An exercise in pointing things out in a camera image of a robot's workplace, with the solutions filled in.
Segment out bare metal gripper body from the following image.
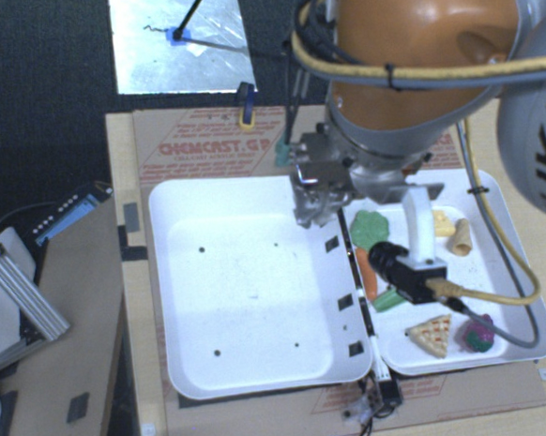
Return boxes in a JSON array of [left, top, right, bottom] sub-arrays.
[[288, 124, 415, 213]]

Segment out green broccoli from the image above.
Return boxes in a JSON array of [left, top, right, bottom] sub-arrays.
[[347, 207, 392, 250]]

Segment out thin black and white rod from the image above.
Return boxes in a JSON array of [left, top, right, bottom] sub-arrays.
[[337, 207, 391, 387]]

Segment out orange carrot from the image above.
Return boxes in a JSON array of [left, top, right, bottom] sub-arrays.
[[354, 246, 380, 304]]

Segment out white plastic tray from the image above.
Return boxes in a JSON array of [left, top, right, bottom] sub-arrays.
[[145, 163, 378, 405], [339, 158, 546, 382]]

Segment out brown cardboard board red print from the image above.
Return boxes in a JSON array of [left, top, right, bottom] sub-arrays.
[[130, 79, 546, 436]]

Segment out green toy vegetable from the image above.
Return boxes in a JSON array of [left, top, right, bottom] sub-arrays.
[[370, 286, 409, 313]]

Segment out yellow cheese piece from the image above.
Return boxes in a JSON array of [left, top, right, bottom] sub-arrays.
[[432, 207, 459, 239]]

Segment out beige cone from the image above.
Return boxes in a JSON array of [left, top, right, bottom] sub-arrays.
[[444, 217, 475, 259]]

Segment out pizza slice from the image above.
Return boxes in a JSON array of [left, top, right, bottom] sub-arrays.
[[404, 312, 456, 363]]

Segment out purple grapes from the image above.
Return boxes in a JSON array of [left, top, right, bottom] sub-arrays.
[[458, 312, 498, 354]]

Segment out black cylinder on white bracket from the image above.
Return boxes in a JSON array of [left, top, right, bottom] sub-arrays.
[[362, 183, 453, 310]]

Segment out black block with thin wires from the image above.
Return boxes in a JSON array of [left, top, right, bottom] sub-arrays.
[[377, 379, 405, 408]]

